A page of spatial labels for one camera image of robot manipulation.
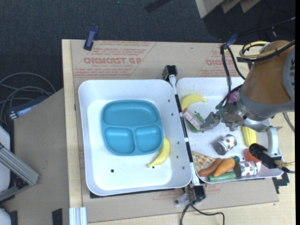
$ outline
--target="yellow corn cob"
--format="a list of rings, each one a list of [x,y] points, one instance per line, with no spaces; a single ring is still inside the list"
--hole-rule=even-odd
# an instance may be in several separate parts
[[[256,143],[256,133],[253,129],[249,127],[242,127],[243,136],[247,147],[251,144]]]

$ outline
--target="toy carrot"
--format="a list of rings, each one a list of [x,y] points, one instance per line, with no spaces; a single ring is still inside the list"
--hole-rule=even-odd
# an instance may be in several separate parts
[[[217,177],[230,169],[234,168],[235,166],[235,160],[232,157],[226,158],[222,161],[220,166],[217,168],[217,170],[214,173],[214,177]]]

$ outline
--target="white tray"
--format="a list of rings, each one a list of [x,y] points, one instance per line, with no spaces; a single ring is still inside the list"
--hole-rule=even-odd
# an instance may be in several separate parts
[[[241,85],[244,82],[241,78],[232,78],[232,89]],[[216,105],[225,97],[228,92],[226,78],[182,78],[177,84],[177,92],[182,99],[186,95],[197,93],[203,98],[207,99],[206,103],[196,102],[188,107],[188,112],[190,113],[200,113],[200,115],[205,119],[210,112],[216,112]],[[245,160],[245,154],[248,149],[244,142],[241,127],[238,130],[231,132],[224,123],[220,123],[213,129],[207,130],[204,133],[193,133],[188,129],[187,123],[187,135],[189,138],[189,143],[191,150],[208,155],[213,158],[228,158],[238,156],[240,161]],[[226,134],[232,134],[237,139],[238,145],[234,147],[231,151],[221,156],[215,152],[212,144],[219,140]],[[268,147],[268,137],[265,132],[256,133],[257,143]],[[249,180],[249,179],[259,179],[266,177],[276,177],[280,176],[283,172],[280,169],[268,169],[264,165],[258,163],[259,171],[255,176],[232,178],[226,180],[210,181],[208,177],[199,177],[202,181],[207,183],[218,183],[225,181],[235,181],[235,180]]]
[[[86,182],[96,195],[181,188],[192,173],[173,88],[163,80],[88,80],[79,88]],[[148,155],[117,156],[104,144],[101,111],[112,101],[137,99],[158,109],[171,153],[162,164],[148,168],[158,151]]]

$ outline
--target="table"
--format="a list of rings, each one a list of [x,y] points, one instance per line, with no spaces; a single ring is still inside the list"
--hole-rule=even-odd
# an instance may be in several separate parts
[[[72,40],[62,40],[69,204],[71,208],[80,208],[83,206],[82,189],[84,188],[82,187],[80,175],[80,154],[78,150],[77,121],[76,111],[74,107],[76,93],[74,89],[74,75],[72,64],[72,62],[74,62],[74,58],[72,57],[71,43]],[[202,51],[203,53],[207,54],[207,56],[204,58],[206,60],[215,56],[215,54],[211,52],[211,48],[214,46],[212,44],[155,43],[155,45],[153,45],[153,49],[158,50],[158,46],[163,49],[163,51],[158,51],[158,53],[165,54],[165,57],[158,58],[158,61],[161,64],[166,64],[170,61],[172,62],[173,60],[171,58],[176,57],[178,55],[178,52],[183,52],[183,50],[185,50],[187,47],[189,47],[191,50],[195,48],[197,49],[199,48],[199,46],[201,48],[207,47],[207,51]],[[240,49],[240,46],[234,47],[235,51],[238,51]],[[192,52],[192,56],[187,58],[187,63],[194,61],[191,66],[195,65],[195,63],[197,63],[197,59],[199,59],[196,54],[197,53]],[[285,124],[283,116],[281,114],[276,116],[272,123],[274,123],[274,125],[278,124],[283,126],[283,128],[278,132],[279,144],[282,144],[282,146],[280,146],[280,149],[286,161],[294,161],[294,134]],[[281,187],[279,189],[279,202],[223,208],[217,210],[209,210],[206,212],[222,211],[225,214],[226,221],[230,224],[295,224],[295,175],[289,175],[289,179],[290,183],[288,184],[288,186]],[[137,203],[141,203],[147,206],[147,201],[137,201]],[[175,213],[167,215],[95,222],[90,224],[178,224],[179,218],[180,213],[177,210]],[[189,212],[185,215],[185,224],[199,224],[199,222],[202,222],[203,224],[212,224],[213,222],[215,222],[216,224],[221,224],[221,217],[205,217],[202,215],[200,217],[196,212]]]

